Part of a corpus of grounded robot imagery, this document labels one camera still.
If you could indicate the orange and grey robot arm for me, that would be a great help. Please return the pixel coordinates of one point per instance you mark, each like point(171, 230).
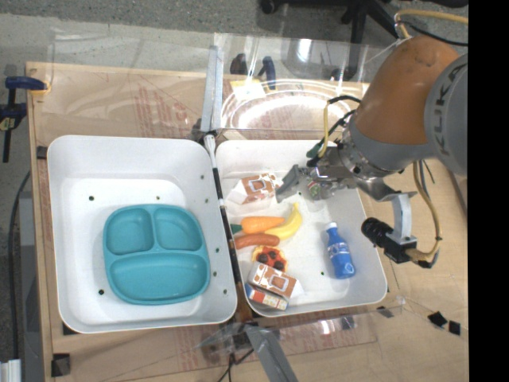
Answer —
point(401, 98)

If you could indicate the brown sausage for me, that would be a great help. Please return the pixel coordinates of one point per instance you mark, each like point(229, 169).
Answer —
point(256, 240)

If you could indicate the yellow banana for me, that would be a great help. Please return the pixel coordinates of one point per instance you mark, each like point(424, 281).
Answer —
point(292, 225)

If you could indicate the blue divided plate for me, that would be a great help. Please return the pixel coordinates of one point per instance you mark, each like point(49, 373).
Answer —
point(157, 261)

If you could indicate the brown cardboard board, red print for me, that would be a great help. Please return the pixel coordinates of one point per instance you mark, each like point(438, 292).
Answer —
point(119, 98)

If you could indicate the blue bottle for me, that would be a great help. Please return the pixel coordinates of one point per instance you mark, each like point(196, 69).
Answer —
point(340, 253)

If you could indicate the black cylinder on white bracket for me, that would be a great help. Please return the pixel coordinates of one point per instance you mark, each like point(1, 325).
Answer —
point(383, 235)

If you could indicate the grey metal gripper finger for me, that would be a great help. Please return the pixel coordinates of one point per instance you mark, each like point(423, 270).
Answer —
point(328, 189)
point(288, 183)

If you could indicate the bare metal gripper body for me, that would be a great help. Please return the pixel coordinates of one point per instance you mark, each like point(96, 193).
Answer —
point(350, 169)

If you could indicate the pizza slice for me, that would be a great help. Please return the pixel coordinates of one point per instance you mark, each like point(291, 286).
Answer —
point(270, 257)

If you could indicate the orange carrot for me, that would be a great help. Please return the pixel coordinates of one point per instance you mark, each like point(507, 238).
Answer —
point(260, 224)

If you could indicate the white plastic tray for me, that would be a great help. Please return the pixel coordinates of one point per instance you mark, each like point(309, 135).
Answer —
point(310, 253)
point(119, 165)

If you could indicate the white and brown carton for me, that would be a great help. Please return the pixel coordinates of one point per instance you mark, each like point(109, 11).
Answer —
point(276, 281)
point(254, 189)

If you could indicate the orange and white carton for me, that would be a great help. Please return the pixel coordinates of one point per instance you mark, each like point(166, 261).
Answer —
point(266, 298)

